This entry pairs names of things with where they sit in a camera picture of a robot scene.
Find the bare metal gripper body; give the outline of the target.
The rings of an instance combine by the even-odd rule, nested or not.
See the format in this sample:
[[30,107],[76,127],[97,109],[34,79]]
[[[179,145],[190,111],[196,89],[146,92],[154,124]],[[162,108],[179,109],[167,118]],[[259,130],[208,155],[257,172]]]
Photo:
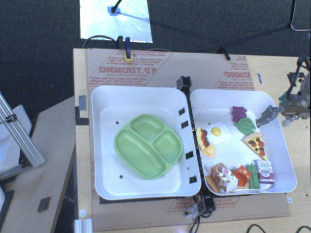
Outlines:
[[308,119],[311,112],[311,96],[308,92],[289,95],[281,113],[287,119]]

